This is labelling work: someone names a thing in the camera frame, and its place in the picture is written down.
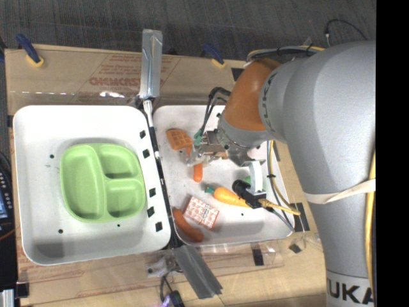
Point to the green divided plate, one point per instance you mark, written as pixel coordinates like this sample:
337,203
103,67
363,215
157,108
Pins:
96,184

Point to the orange carrot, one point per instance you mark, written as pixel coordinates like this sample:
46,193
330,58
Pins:
227,196

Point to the black cylinder on white bracket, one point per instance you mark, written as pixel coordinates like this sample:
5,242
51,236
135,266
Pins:
250,194

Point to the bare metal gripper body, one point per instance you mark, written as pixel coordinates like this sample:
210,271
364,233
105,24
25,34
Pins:
213,142

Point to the orange and white patterned carton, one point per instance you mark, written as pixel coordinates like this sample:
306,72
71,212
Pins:
201,212

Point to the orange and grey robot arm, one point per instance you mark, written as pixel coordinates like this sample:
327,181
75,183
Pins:
322,133

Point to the brown cardboard board red print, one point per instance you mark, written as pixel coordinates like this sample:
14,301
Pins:
96,75

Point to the small orange sausage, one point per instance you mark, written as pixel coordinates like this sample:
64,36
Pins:
198,173

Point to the red sausage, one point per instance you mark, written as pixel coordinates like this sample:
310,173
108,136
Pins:
188,227

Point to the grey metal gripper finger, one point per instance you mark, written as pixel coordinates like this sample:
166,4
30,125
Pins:
208,161
193,159

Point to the white plastic tray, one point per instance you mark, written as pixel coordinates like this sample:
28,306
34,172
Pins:
230,225
38,171

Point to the orange waffle biscuit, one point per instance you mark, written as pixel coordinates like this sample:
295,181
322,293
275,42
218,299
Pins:
179,138

